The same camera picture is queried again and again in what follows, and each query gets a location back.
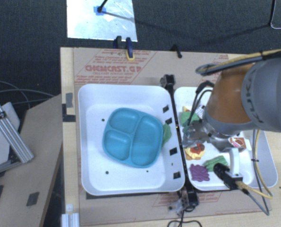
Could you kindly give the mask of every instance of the black cable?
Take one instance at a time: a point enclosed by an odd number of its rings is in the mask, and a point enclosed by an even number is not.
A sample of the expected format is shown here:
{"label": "black cable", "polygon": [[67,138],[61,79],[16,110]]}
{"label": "black cable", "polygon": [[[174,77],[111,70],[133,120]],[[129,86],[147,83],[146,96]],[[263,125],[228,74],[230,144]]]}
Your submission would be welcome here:
{"label": "black cable", "polygon": [[184,212],[190,213],[190,212],[192,212],[195,209],[195,207],[193,207],[190,210],[188,210],[188,208],[190,208],[190,207],[187,207],[185,210],[182,211],[182,213],[181,213],[181,220],[171,220],[168,223],[167,227],[170,227],[170,225],[172,223],[179,223],[179,225],[177,227],[182,227],[182,224],[188,224],[188,223],[193,223],[193,222],[196,222],[200,227],[202,227],[201,223],[198,220],[183,221]]}
{"label": "black cable", "polygon": [[180,192],[181,190],[177,191],[178,197],[181,199],[182,198],[182,193]]}
{"label": "black cable", "polygon": [[199,99],[198,99],[197,102],[196,102],[195,110],[198,108],[199,103],[200,103],[200,101],[201,101],[203,95],[204,95],[206,92],[212,92],[212,90],[208,89],[208,90],[203,91],[203,93],[200,95]]}
{"label": "black cable", "polygon": [[16,92],[16,91],[19,91],[19,92],[32,92],[32,93],[38,93],[38,94],[43,94],[43,95],[47,95],[47,96],[50,96],[50,97],[54,97],[54,95],[52,95],[50,93],[45,93],[45,92],[42,92],[42,91],[31,90],[31,89],[9,89],[9,90],[2,90],[2,91],[0,91],[0,93]]}
{"label": "black cable", "polygon": [[269,18],[269,22],[268,25],[271,26],[272,24],[272,18],[273,18],[273,14],[274,14],[274,7],[276,5],[276,0],[272,0],[272,9],[271,9],[271,16]]}
{"label": "black cable", "polygon": [[197,100],[198,95],[199,95],[199,93],[196,93],[194,101],[193,101],[192,109],[191,109],[191,114],[190,114],[190,116],[187,120],[187,126],[189,126],[189,124],[191,123],[192,117],[195,113],[195,104],[196,104],[196,100]]}
{"label": "black cable", "polygon": [[167,227],[170,227],[170,225],[172,223],[179,223],[179,225],[177,227],[182,227],[182,224],[188,224],[188,223],[197,223],[200,227],[202,227],[201,223],[198,221],[198,220],[190,220],[190,221],[183,221],[183,216],[184,216],[184,211],[182,211],[182,214],[181,214],[181,220],[171,220]]}
{"label": "black cable", "polygon": [[210,86],[210,87],[214,87],[214,84],[210,81],[205,81],[205,82],[202,82],[196,89],[196,95],[195,95],[195,98],[194,98],[194,101],[193,101],[193,105],[192,105],[192,109],[191,109],[191,115],[189,116],[188,120],[187,120],[187,126],[189,126],[189,124],[191,123],[192,121],[192,117],[195,113],[195,110],[196,110],[196,102],[197,102],[197,97],[198,95],[201,93],[201,91],[206,87],[206,86]]}
{"label": "black cable", "polygon": [[25,102],[13,103],[12,105],[15,106],[15,105],[20,105],[20,104],[36,103],[36,102],[41,102],[41,101],[47,101],[48,99],[50,99],[50,98],[43,98],[43,99],[37,99],[37,100],[28,100],[28,101],[25,101]]}
{"label": "black cable", "polygon": [[[18,88],[17,86],[15,86],[15,85],[13,85],[13,84],[11,84],[11,83],[8,83],[8,82],[6,82],[6,81],[1,81],[1,80],[0,80],[0,83],[1,83],[1,84],[5,84],[5,85],[8,85],[8,86],[11,86],[11,87],[13,87],[13,88],[19,90],[19,88]],[[26,101],[29,101],[29,98],[26,96],[26,94],[25,94],[23,91],[20,91],[20,93],[24,96],[24,98],[26,99]]]}

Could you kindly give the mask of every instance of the blue plate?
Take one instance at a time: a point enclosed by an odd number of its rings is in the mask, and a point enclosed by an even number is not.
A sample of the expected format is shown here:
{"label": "blue plate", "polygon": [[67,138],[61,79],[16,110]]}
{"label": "blue plate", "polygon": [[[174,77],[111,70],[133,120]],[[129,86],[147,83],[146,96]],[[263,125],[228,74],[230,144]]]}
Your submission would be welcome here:
{"label": "blue plate", "polygon": [[162,146],[163,128],[155,117],[130,108],[115,110],[103,133],[105,153],[134,167],[149,167]]}

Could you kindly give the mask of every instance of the wooden board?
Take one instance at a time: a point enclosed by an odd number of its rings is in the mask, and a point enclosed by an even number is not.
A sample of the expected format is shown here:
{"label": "wooden board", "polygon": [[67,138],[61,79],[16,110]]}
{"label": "wooden board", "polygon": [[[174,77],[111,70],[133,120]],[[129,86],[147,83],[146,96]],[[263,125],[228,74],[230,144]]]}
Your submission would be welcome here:
{"label": "wooden board", "polygon": [[[30,162],[8,170],[0,177],[0,227],[43,226],[62,144],[61,96],[27,111],[21,137],[34,154]],[[29,195],[38,192],[35,205],[26,206]]]}
{"label": "wooden board", "polygon": [[[82,57],[85,54],[87,54],[89,58],[93,58],[93,59],[89,60],[86,57]],[[187,85],[196,86],[203,79],[200,79],[198,76],[192,75],[192,73],[194,72],[194,67],[200,65],[200,63],[203,63],[204,61],[216,63],[238,56],[232,54],[226,55],[226,54],[192,53],[192,52],[183,52],[182,54],[184,58],[183,60],[178,59],[175,52],[148,53],[148,55],[151,58],[146,58],[145,56],[143,56],[143,61],[137,62],[138,63],[137,66],[141,67],[141,71],[142,71],[141,74],[132,73],[132,77],[130,79],[127,77],[127,81],[123,81],[123,84],[128,83],[128,84],[136,84],[136,85],[157,85],[159,83],[160,78],[156,76],[156,71],[159,71],[161,73],[160,77],[162,77],[163,74],[176,73],[175,76],[176,76],[178,87],[187,86]],[[114,82],[116,82],[117,80],[116,84],[117,83],[120,84],[120,81],[118,81],[119,77],[114,76],[114,74],[109,73],[106,76],[102,76],[101,73],[97,73],[98,70],[105,69],[99,66],[100,63],[99,60],[102,59],[110,60],[111,57],[112,58],[111,63],[116,64],[118,63],[118,61],[121,61],[117,55],[115,57],[113,55],[114,55],[114,51],[108,49],[104,50],[104,49],[91,49],[91,48],[62,48],[61,70],[63,75],[62,78],[63,104],[67,103],[66,94],[73,94],[73,98],[76,97],[78,88],[84,83],[84,81],[81,81],[81,79],[82,80],[85,79],[86,81],[90,80],[90,82],[92,81],[94,82],[98,80],[99,83],[105,83],[105,80],[108,80],[111,77],[111,79],[114,80]],[[204,79],[215,81],[214,76],[209,76]],[[78,117],[78,111],[76,110],[76,108],[68,108],[68,110],[70,110],[72,114],[77,115]],[[136,197],[135,197],[136,201],[131,206],[124,206],[122,205],[122,203],[118,204],[116,208],[113,205],[112,206],[106,205],[106,203],[114,204],[114,202],[116,202],[116,200],[110,198],[110,199],[106,199],[105,201],[91,201],[91,208],[85,209],[86,204],[83,197],[84,190],[78,188],[77,180],[76,180],[77,172],[78,172],[78,159],[77,159],[78,149],[77,149],[76,140],[77,142],[79,142],[79,140],[77,139],[77,132],[74,129],[76,128],[78,129],[78,125],[74,122],[65,122],[63,123],[63,125],[64,125],[64,136],[65,136],[64,152],[66,152],[66,154],[64,153],[65,202],[66,202],[66,206],[68,207],[66,213],[70,214],[74,212],[74,213],[83,213],[83,215],[85,215],[85,212],[88,213],[91,212],[90,209],[92,209],[92,211],[96,209],[96,211],[99,211],[98,215],[100,215],[100,217],[97,217],[97,215],[95,214],[93,217],[89,217],[88,221],[91,223],[91,226],[96,226],[93,218],[98,218],[98,219],[100,218],[101,219],[99,221],[100,225],[97,226],[101,226],[101,224],[103,223],[104,224],[112,223],[110,216],[114,216],[113,217],[114,221],[117,221],[119,223],[120,220],[118,219],[115,220],[115,217],[116,217],[116,213],[119,212],[120,209],[127,209],[129,213],[133,212],[134,210],[141,211],[140,203],[137,202],[139,198]],[[200,220],[204,226],[240,226],[240,224],[245,226],[250,226],[250,225],[254,225],[254,223],[257,224],[258,222],[263,223],[264,224],[263,226],[281,226],[281,190],[279,188],[281,185],[281,134],[267,133],[267,138],[270,143],[269,144],[270,148],[272,149],[271,150],[272,155],[275,164],[277,166],[278,176],[279,176],[278,184],[271,189],[271,191],[273,191],[275,194],[274,200],[271,201],[271,206],[273,208],[273,210],[271,211],[271,216],[267,217],[264,213],[259,211],[257,212],[256,208],[251,209],[253,206],[252,201],[247,196],[243,195],[241,192],[238,193],[236,192],[236,194],[233,194],[231,198],[232,199],[231,204],[228,201],[227,206],[225,208],[223,208],[223,206],[219,206],[220,211],[218,211],[218,214],[216,216],[195,217],[196,219]],[[233,209],[234,207],[230,207],[236,204],[238,205],[238,200],[240,199],[242,200],[242,203],[240,204],[245,206],[248,204],[249,206],[248,210],[246,210],[246,207],[242,211],[239,211],[238,209]],[[153,209],[150,215],[156,213],[155,210],[157,208],[153,208]],[[194,211],[192,215],[187,214],[186,217],[196,216],[196,211]],[[175,216],[172,214],[166,216],[166,206],[164,207],[163,210],[159,211],[158,214],[159,214],[158,217],[155,216],[156,219],[161,218],[161,216],[163,216],[163,218],[174,218]],[[168,220],[145,221],[145,222],[139,222],[139,220],[140,218],[123,219],[122,222],[131,222],[131,223],[120,223],[120,224],[113,224],[110,226],[156,227],[156,226],[166,226],[168,223]],[[88,226],[88,225],[81,222],[81,226]]]}

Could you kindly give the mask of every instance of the black clamp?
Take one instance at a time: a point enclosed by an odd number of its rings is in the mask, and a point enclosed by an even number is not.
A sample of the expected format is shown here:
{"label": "black clamp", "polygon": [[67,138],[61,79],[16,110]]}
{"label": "black clamp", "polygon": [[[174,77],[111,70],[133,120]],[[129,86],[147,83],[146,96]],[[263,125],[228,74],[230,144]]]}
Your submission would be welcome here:
{"label": "black clamp", "polygon": [[180,58],[180,59],[182,58],[182,54],[180,52],[180,49],[179,49],[178,45],[174,44],[172,46],[172,48],[170,49],[170,51],[176,51],[178,58]]}
{"label": "black clamp", "polygon": [[238,186],[236,185],[236,181],[243,180],[243,176],[232,175],[230,173],[230,169],[221,163],[215,164],[213,167],[213,171],[216,174],[216,176],[219,177],[223,181],[225,186],[227,186],[230,190],[238,189]]}
{"label": "black clamp", "polygon": [[[123,49],[121,36],[117,36],[116,39],[113,41],[113,48],[114,49]],[[135,59],[132,47],[132,41],[130,37],[126,38],[126,55],[128,61],[133,61]]]}
{"label": "black clamp", "polygon": [[175,76],[166,74],[160,79],[159,86],[169,90],[169,87],[174,87],[175,83]]}
{"label": "black clamp", "polygon": [[7,114],[5,111],[0,112],[0,119],[6,118]]}

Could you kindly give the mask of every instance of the gray robot arm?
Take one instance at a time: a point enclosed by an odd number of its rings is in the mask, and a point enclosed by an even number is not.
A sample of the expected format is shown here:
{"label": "gray robot arm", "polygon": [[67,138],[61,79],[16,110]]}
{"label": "gray robot arm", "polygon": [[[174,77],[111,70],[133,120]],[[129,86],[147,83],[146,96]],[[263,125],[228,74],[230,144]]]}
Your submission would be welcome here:
{"label": "gray robot arm", "polygon": [[182,144],[208,141],[224,151],[229,137],[253,129],[281,132],[281,56],[224,70],[203,120],[190,125]]}

